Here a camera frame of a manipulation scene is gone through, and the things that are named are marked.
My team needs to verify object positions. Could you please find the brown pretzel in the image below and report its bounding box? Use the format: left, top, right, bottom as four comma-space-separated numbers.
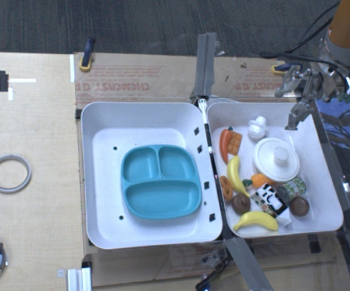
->
219, 175, 234, 202

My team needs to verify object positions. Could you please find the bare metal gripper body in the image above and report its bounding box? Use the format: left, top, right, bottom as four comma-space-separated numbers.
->
296, 45, 350, 103

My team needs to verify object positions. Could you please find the white plastic tray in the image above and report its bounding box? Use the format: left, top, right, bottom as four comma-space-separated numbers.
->
206, 101, 345, 239
80, 101, 223, 250

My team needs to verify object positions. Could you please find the green small can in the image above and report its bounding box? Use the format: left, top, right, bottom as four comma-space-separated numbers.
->
276, 176, 307, 204

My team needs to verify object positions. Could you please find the white crumpled lump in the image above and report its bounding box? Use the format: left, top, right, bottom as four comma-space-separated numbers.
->
248, 115, 268, 141

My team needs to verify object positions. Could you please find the brown cardboard board red print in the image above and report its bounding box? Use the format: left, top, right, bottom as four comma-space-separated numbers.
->
73, 52, 338, 288

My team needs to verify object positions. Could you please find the black and white carton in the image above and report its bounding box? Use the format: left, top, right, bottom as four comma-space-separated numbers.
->
250, 183, 292, 227

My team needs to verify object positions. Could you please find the brown chocolate doughnut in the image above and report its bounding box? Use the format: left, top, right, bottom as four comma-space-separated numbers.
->
231, 193, 252, 216

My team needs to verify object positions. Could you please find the orange waffle biscuit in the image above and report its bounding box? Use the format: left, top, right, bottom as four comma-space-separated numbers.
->
227, 131, 243, 158

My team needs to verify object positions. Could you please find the orange pepper with green stem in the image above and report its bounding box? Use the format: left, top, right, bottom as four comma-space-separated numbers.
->
242, 173, 275, 191

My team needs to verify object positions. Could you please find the orange carrot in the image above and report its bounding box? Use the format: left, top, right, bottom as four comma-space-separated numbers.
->
219, 126, 235, 166

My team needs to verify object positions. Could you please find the blue divided plate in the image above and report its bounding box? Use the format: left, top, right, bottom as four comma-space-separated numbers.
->
120, 144, 203, 220

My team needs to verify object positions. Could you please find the yellow banana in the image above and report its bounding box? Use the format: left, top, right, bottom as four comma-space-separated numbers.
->
233, 210, 280, 232
226, 155, 251, 198

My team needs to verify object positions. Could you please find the brown round biscuit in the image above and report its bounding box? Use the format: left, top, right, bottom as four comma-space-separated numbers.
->
289, 196, 311, 218

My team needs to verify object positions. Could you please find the black block with thin wires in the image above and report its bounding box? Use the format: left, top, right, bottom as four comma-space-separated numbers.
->
194, 267, 225, 291

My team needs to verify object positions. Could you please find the white lidded bowl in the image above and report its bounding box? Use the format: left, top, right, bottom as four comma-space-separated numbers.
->
252, 136, 301, 183

